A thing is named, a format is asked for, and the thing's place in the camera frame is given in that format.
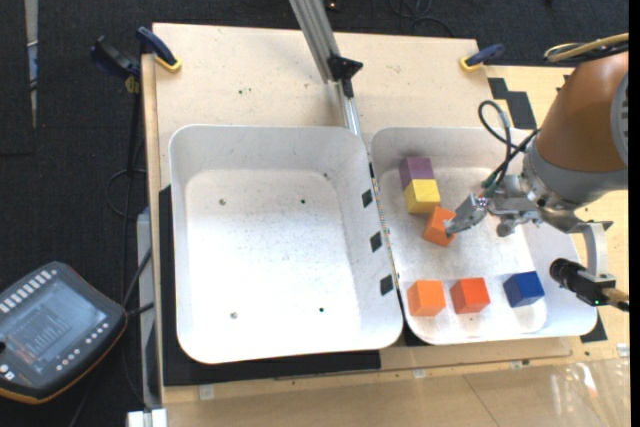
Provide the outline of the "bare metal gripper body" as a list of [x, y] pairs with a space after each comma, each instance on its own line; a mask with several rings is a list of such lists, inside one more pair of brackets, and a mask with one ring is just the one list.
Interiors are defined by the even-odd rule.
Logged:
[[578, 233], [581, 220], [576, 216], [578, 204], [548, 189], [538, 178], [507, 175], [489, 202], [489, 213], [499, 218], [518, 215], [523, 224], [546, 224], [562, 233]]

